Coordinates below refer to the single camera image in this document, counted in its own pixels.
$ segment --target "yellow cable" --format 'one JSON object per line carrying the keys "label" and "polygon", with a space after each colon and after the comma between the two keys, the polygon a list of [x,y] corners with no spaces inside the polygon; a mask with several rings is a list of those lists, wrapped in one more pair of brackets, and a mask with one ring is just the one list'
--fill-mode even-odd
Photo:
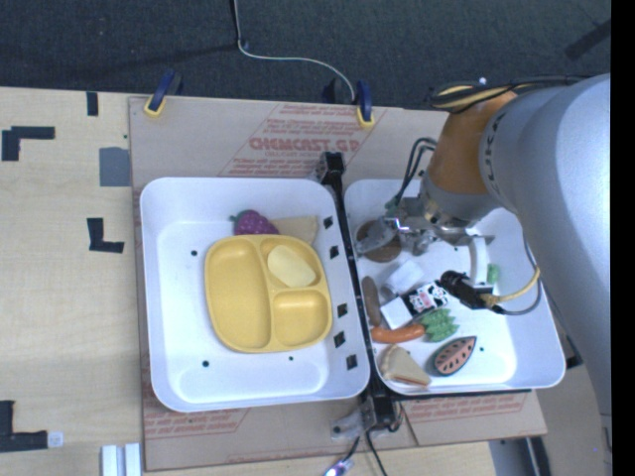
{"label": "yellow cable", "polygon": [[503,296],[485,294],[485,295],[481,295],[480,297],[487,306],[494,306],[497,303],[504,303],[505,301],[511,301],[512,299],[521,297],[528,290],[530,290],[534,286],[534,284],[538,281],[538,278],[540,278],[540,269],[536,267],[536,270],[534,271],[534,276],[527,283],[527,286],[517,291],[516,293],[512,293],[510,295],[503,295]]}

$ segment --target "dark floor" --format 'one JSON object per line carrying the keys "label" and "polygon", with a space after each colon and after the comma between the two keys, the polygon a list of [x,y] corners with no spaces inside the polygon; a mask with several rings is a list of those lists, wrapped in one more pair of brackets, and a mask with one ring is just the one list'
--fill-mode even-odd
{"label": "dark floor", "polygon": [[[231,0],[3,0],[0,85],[320,101],[318,65],[249,59]],[[611,0],[238,0],[258,55],[328,62],[375,105],[426,107],[430,88],[611,68]]]}

